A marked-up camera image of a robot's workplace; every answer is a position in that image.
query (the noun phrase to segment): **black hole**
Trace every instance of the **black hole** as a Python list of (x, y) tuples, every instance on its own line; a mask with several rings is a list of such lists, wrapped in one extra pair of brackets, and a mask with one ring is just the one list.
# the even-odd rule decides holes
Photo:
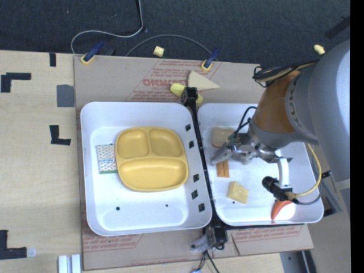
[(192, 199), (195, 199), (198, 196), (197, 190), (191, 193)]
[(199, 206), (198, 206), (198, 211), (199, 212), (203, 212), (205, 210), (205, 204), (201, 203)]

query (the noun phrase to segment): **sponge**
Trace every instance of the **sponge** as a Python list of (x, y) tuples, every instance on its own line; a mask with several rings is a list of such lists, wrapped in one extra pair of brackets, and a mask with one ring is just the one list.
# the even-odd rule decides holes
[(247, 203), (249, 191), (239, 185), (236, 181), (230, 182), (229, 191), (227, 192), (227, 197), (241, 203)]

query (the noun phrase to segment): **yellow plate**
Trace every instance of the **yellow plate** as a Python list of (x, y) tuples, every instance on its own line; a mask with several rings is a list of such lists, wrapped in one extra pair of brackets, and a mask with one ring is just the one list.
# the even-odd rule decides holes
[(155, 126), (119, 133), (115, 156), (121, 182), (134, 191), (163, 191), (186, 182), (188, 163), (179, 136)]

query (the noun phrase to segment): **white cable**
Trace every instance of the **white cable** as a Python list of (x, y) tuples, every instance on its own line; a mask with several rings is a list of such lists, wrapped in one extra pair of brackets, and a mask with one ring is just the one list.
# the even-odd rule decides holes
[(142, 25), (141, 25), (140, 29), (137, 30), (135, 33), (133, 33), (131, 35), (117, 35), (117, 34), (112, 34), (110, 32), (107, 32), (107, 31), (101, 31), (101, 30), (86, 30), (86, 31), (81, 31), (77, 35), (75, 35), (73, 37), (72, 41), (71, 41), (71, 50), (72, 50), (72, 53), (75, 53), (75, 50), (73, 49), (73, 42), (76, 40), (76, 38), (78, 38), (80, 35), (83, 35), (83, 34), (97, 33), (97, 34), (105, 34), (105, 35), (115, 36), (116, 38), (127, 39), (127, 38), (132, 38), (133, 36), (135, 36), (138, 33), (140, 33), (143, 30), (143, 28), (144, 28), (143, 15), (142, 15), (142, 4), (141, 4), (140, 0), (138, 0), (138, 5), (139, 5), (140, 22), (141, 22)]

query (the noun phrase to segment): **blue clamp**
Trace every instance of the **blue clamp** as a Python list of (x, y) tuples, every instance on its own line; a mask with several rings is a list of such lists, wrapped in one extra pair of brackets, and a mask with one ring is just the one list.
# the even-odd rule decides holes
[(214, 60), (214, 59), (216, 59), (216, 57), (217, 57), (217, 55), (218, 55), (218, 53), (219, 53), (220, 51), (219, 51), (219, 49), (218, 48), (216, 48), (216, 49), (214, 49), (214, 51), (211, 53), (211, 55), (209, 56), (209, 58), (208, 59), (206, 59), (206, 60), (204, 60), (203, 62), (202, 62), (202, 64), (201, 64), (201, 69), (204, 71), (204, 72), (208, 72), (210, 69), (211, 69), (211, 67), (212, 67), (212, 61)]
[(95, 55), (98, 54), (103, 46), (104, 42), (96, 43), (86, 54), (81, 57), (81, 62), (84, 65), (90, 64), (95, 59)]

